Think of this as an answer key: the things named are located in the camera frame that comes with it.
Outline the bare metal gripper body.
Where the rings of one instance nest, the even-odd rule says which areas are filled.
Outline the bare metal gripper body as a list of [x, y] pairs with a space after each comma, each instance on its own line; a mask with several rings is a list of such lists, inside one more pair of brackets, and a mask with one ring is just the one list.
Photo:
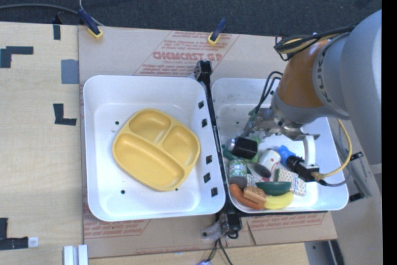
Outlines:
[[271, 135], [283, 135], [292, 141], [303, 141], [311, 136], [317, 140], [320, 134], [303, 132], [302, 124], [287, 120], [281, 111], [271, 107], [253, 108], [248, 113], [248, 122], [244, 128], [244, 137], [256, 132], [263, 132], [266, 137]]

